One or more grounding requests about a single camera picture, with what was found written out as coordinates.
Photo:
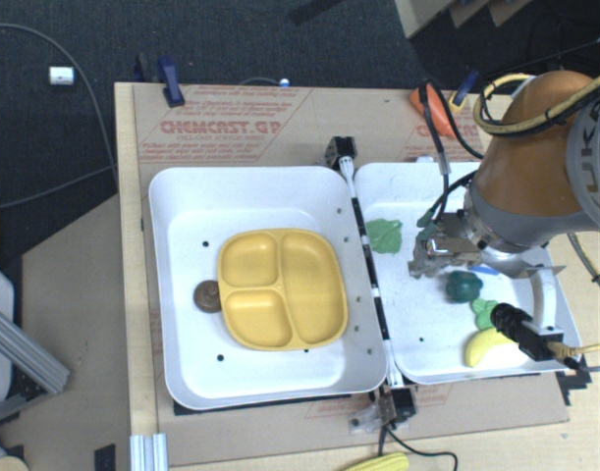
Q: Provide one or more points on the yellow banana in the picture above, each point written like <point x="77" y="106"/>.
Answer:
<point x="483" y="349"/>

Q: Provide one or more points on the yellow corn cob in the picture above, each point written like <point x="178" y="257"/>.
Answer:
<point x="383" y="463"/>

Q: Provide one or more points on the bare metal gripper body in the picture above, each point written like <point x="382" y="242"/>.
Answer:
<point x="456" y="245"/>

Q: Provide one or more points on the yellow divided plate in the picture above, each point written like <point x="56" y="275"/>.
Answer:
<point x="285" y="287"/>

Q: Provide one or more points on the dark green broccoli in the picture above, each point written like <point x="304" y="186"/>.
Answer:
<point x="462" y="287"/>

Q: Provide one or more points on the brown cardboard board red print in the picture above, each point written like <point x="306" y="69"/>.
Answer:
<point x="289" y="116"/>

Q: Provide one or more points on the green lettuce leaf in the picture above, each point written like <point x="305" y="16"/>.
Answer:
<point x="384" y="236"/>

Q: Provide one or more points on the thin black and white rod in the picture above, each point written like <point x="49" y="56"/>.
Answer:
<point x="373" y="273"/>

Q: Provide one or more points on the light green toy vegetable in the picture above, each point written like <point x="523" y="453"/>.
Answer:
<point x="483" y="314"/>

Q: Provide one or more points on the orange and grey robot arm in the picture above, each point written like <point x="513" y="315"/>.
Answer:
<point x="525" y="174"/>

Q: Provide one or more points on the black cylinder on white bracket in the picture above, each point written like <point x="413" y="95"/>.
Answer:
<point x="525" y="334"/>

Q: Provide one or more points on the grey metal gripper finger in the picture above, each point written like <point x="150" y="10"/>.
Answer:
<point x="437" y="267"/>
<point x="416" y="265"/>

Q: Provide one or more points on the white plastic tray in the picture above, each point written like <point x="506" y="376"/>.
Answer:
<point x="427" y="322"/>
<point x="191" y="263"/>

